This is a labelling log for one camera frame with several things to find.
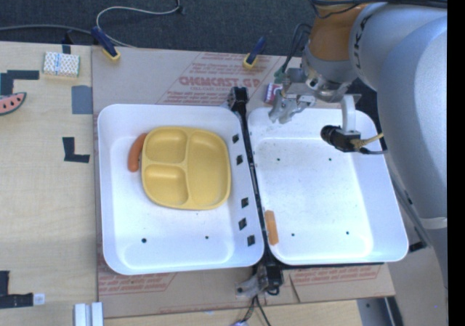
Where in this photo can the white plastic tray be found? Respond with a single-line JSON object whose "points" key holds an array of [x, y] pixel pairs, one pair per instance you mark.
{"points": [[174, 237], [319, 201]]}

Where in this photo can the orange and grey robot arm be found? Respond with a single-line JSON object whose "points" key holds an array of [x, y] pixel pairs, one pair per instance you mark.
{"points": [[407, 74]]}

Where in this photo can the orange flat toy piece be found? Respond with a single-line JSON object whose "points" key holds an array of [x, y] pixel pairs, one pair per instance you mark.
{"points": [[271, 227]]}

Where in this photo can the red toy watermelon slice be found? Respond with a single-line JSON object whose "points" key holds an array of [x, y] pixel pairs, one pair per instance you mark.
{"points": [[11, 103]]}

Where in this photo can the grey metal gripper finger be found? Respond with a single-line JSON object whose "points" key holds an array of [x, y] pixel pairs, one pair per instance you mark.
{"points": [[291, 109], [276, 109]]}

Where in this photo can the thin black and white rod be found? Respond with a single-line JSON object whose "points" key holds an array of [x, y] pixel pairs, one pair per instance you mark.
{"points": [[253, 172]]}

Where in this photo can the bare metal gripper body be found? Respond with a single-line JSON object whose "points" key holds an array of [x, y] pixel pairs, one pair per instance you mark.
{"points": [[300, 88]]}

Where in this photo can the red and white small packet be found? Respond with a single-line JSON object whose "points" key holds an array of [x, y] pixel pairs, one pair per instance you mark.
{"points": [[270, 94]]}

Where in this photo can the black cylinder on white bracket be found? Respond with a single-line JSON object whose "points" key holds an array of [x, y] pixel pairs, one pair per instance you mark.
{"points": [[339, 137]]}

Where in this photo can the yellow divided plate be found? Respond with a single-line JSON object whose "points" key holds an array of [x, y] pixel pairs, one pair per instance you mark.
{"points": [[189, 168]]}

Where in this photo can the white patterned packet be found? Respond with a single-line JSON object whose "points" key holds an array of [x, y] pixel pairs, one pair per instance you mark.
{"points": [[61, 64]]}

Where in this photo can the brown cardboard board red print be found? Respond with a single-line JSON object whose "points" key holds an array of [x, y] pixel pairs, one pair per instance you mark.
{"points": [[152, 74]]}

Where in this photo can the orange toy sausage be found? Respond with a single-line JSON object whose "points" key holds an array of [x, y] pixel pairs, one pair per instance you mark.
{"points": [[134, 155]]}

